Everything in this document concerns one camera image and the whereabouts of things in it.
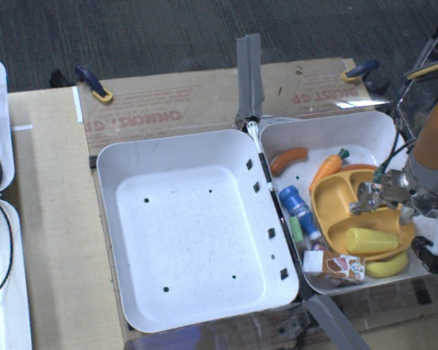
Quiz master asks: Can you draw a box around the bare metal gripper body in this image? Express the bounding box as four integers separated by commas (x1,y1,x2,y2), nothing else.
378,166,419,213

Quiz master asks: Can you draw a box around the yellow divided plate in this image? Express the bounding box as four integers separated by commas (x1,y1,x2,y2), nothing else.
307,161,420,269

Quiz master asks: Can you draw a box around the orange carrot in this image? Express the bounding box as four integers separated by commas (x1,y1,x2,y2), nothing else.
303,147,355,194

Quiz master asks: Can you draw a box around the white plastic tray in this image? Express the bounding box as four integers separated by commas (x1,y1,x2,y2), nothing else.
256,104,435,304
94,121,305,339

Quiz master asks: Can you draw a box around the yellow banana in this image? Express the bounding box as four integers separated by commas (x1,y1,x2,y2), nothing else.
363,248,412,281

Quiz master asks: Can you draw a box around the brown and white carton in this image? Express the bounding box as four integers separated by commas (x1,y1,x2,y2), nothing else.
300,243,369,292

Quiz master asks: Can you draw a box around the blue bottle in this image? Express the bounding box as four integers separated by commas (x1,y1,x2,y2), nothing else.
277,181,325,245

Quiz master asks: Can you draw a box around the green bottle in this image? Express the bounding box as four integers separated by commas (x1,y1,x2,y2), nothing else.
287,213,314,255

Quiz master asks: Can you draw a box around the orange sausage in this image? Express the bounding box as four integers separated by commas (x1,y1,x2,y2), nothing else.
267,146,311,177

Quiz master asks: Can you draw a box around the brown cardboard board red print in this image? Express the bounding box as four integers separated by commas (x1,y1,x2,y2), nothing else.
76,37,438,350

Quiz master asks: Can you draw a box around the black cylinder on white bracket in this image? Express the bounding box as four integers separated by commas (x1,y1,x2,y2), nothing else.
405,211,438,277

